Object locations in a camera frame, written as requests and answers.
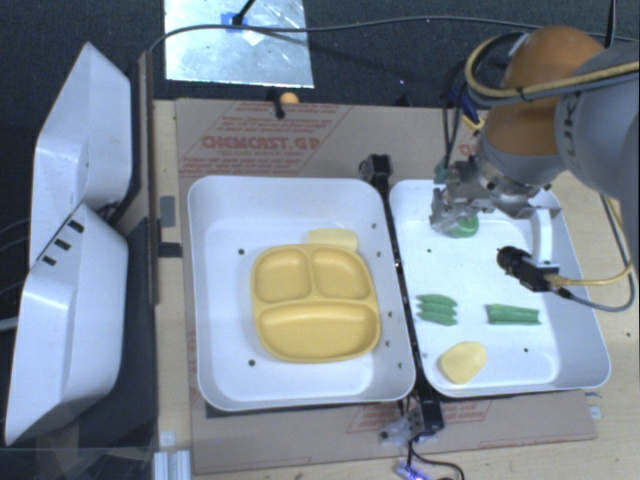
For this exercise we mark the brown cardboard board red print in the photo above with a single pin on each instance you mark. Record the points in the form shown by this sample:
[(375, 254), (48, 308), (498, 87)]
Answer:
[(280, 143)]

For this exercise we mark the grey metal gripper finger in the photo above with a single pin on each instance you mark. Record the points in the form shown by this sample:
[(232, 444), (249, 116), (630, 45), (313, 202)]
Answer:
[(439, 213), (461, 214)]

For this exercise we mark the green beans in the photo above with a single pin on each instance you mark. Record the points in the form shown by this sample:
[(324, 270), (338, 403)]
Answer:
[(514, 314)]

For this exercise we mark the black cylinder on white bracket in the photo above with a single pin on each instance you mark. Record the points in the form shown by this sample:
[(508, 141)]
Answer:
[(525, 268)]

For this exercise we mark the thin black rod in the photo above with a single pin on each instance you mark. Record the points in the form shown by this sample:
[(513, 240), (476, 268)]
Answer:
[(402, 278)]

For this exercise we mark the green pea pods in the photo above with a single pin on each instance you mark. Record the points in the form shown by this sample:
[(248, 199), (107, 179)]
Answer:
[(437, 310)]

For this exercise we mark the yellow divided plate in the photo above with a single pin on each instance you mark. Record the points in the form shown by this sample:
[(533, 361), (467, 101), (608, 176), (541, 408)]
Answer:
[(315, 318)]

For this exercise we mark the white plastic tray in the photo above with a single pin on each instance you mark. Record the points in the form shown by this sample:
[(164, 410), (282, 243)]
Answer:
[(475, 273), (225, 293)]

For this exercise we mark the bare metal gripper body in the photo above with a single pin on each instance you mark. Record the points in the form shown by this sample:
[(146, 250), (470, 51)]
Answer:
[(475, 188)]

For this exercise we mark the green round toy vegetable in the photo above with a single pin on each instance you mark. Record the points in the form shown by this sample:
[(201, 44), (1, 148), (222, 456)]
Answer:
[(467, 229)]

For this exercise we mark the pale yellow potato chip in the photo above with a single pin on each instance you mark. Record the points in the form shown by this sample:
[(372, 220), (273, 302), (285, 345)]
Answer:
[(462, 363), (332, 237)]

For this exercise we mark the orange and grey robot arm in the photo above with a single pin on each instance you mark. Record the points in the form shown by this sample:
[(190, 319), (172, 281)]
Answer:
[(545, 118)]

